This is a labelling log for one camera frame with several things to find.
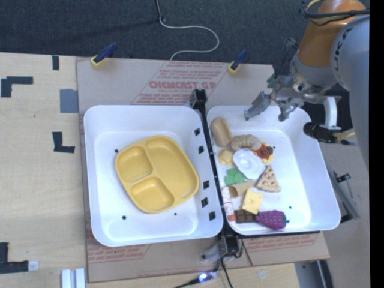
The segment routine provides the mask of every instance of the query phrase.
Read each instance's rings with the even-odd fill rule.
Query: cable connector
[[[207,281],[214,280],[215,278],[218,278],[217,271],[204,272],[204,273],[201,273],[198,277],[200,284],[206,283]]]

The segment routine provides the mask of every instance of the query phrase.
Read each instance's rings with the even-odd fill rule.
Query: toy pizza slice
[[[267,192],[280,192],[281,188],[276,180],[274,170],[271,166],[267,166],[265,172],[260,177],[256,188]]]

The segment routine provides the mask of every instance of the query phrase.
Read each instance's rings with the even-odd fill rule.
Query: cardboard sheet
[[[206,111],[217,105],[251,105],[273,73],[271,65],[241,65],[236,74],[226,63],[107,59],[94,68],[77,59],[79,123],[86,214],[89,282],[200,272],[214,265],[200,262],[200,252],[215,238],[109,248],[92,235],[85,161],[83,116],[99,104],[184,105],[194,89],[205,89]],[[245,253],[228,268],[262,266],[329,257],[322,233],[245,239]]]

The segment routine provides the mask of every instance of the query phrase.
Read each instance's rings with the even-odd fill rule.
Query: white plastic tray
[[[95,106],[85,113],[84,129],[91,228],[98,242],[115,247],[208,238],[220,232],[224,219],[196,111],[185,106]],[[147,214],[125,192],[115,158],[126,146],[159,134],[184,150],[200,187],[182,204]]]
[[[283,211],[289,220],[283,230],[271,230],[257,223],[230,221],[233,210],[241,209],[244,194],[230,198],[226,192],[224,177],[227,169],[233,167],[220,164],[219,147],[211,133],[220,187],[224,193],[227,220],[232,229],[242,235],[268,235],[277,233],[298,233],[330,230],[340,222],[340,209],[317,140],[303,132],[303,126],[310,117],[302,109],[296,109],[283,122],[278,120],[278,106],[269,106],[260,115],[244,118],[249,106],[217,106],[208,112],[208,125],[215,118],[224,118],[233,137],[253,134],[269,146],[274,147],[271,166],[281,187],[281,192],[264,195],[260,211],[277,209]]]

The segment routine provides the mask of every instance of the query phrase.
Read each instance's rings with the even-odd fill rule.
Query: toy bread roll
[[[224,118],[215,118],[211,122],[211,130],[217,145],[220,147],[227,146],[233,139],[227,121]]]

